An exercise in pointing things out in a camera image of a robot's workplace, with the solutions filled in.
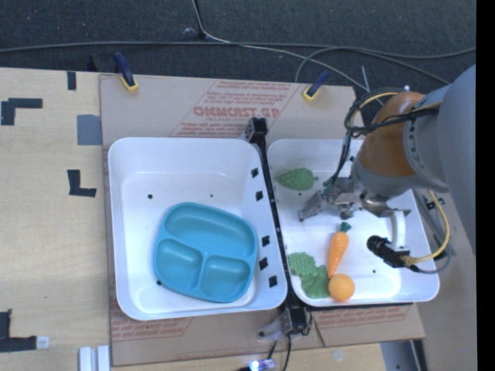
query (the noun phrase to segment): blue plate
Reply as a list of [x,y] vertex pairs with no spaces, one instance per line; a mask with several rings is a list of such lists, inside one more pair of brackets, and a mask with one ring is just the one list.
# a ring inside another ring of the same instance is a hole
[[169,290],[214,302],[232,302],[248,289],[258,257],[250,223],[199,203],[170,208],[155,242],[153,266]]

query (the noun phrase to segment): toy carrot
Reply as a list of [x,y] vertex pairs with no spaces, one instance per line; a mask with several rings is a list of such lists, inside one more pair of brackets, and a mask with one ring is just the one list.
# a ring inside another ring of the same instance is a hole
[[330,279],[339,266],[340,261],[349,245],[349,237],[347,231],[350,230],[350,225],[342,222],[340,224],[340,231],[335,232],[330,242],[330,248],[328,251],[328,278]]

